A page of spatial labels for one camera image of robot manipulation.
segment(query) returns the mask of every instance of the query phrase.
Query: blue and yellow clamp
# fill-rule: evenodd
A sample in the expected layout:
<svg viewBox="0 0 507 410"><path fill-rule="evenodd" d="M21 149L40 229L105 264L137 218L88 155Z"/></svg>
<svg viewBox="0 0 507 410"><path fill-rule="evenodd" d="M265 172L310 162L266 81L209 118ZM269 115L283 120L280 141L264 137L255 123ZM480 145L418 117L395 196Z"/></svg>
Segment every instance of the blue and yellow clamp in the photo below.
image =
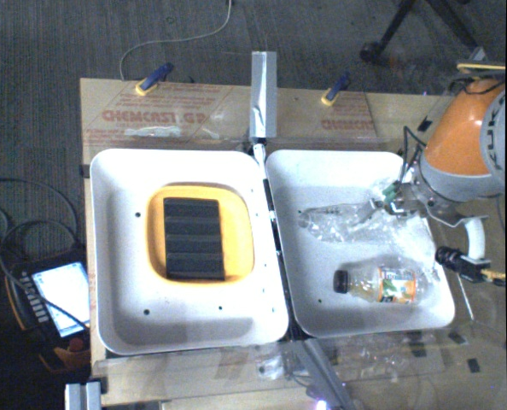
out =
<svg viewBox="0 0 507 410"><path fill-rule="evenodd" d="M157 87L160 80L165 80L166 76L174 69L174 66L167 62L153 71L147 78L140 80L136 84L136 92L140 96L146 96L149 92Z"/></svg>
<svg viewBox="0 0 507 410"><path fill-rule="evenodd" d="M350 85L350 73L345 72L335 84L329 88L322 96L322 103L331 106L337 100L339 91L345 90Z"/></svg>

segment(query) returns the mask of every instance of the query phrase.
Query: black bottle cap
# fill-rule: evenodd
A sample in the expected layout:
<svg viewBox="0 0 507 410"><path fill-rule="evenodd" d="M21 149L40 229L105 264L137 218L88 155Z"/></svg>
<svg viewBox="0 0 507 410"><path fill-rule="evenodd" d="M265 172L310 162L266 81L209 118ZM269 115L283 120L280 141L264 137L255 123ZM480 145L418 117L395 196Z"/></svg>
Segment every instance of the black bottle cap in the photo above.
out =
<svg viewBox="0 0 507 410"><path fill-rule="evenodd" d="M338 270L333 275L333 290L337 293L348 292L348 271Z"/></svg>

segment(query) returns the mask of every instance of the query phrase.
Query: plastic bottle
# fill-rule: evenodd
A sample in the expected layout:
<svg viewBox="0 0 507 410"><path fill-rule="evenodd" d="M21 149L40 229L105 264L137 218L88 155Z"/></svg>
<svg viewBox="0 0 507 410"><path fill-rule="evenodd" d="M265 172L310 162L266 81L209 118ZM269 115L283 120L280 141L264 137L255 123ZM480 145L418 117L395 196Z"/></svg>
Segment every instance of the plastic bottle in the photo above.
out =
<svg viewBox="0 0 507 410"><path fill-rule="evenodd" d="M298 224L323 242L343 243L376 211L370 202L341 203L308 208L299 214Z"/></svg>
<svg viewBox="0 0 507 410"><path fill-rule="evenodd" d="M334 275L334 290L367 302L419 303L426 299L433 281L414 262L385 257L357 263Z"/></svg>

